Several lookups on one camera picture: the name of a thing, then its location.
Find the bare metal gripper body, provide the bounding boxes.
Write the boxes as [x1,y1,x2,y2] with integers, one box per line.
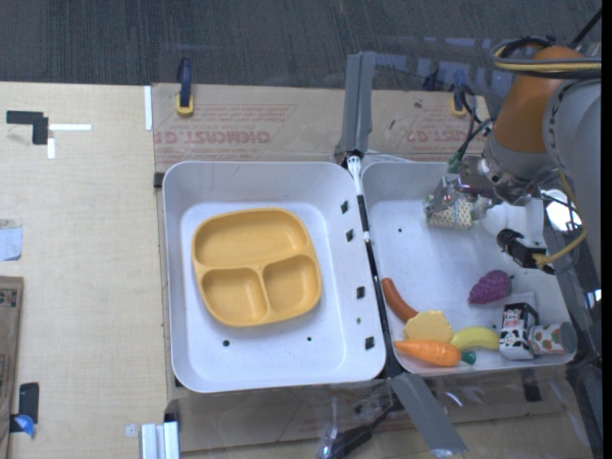
[445,156,533,207]

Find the yellow patterned packet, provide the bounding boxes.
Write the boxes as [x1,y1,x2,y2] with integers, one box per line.
[426,196,474,231]

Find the white plastic tray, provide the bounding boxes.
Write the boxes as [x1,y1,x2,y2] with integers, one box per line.
[161,160,388,395]
[360,160,579,378]

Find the purple grapes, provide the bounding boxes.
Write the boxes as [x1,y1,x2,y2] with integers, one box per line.
[467,269,515,307]

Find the orange sausage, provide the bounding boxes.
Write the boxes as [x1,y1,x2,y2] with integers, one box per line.
[380,276,421,324]

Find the yellow biscuit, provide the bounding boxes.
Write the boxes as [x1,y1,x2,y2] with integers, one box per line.
[403,309,455,344]

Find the cow print milk carton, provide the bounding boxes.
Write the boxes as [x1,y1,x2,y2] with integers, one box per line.
[498,301,540,362]

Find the yellow banana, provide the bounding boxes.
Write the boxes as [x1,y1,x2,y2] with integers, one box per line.
[449,325,501,353]

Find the strawberry print can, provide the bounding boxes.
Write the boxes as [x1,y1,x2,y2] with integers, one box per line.
[527,321,579,357]

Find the orange carrot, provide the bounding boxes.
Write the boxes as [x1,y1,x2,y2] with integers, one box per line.
[392,339,478,369]

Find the yellow divided plate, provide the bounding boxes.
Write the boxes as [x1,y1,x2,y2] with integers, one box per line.
[190,207,323,329]

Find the brown cardboard board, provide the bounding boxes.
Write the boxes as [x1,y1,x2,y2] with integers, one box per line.
[150,81,582,454]

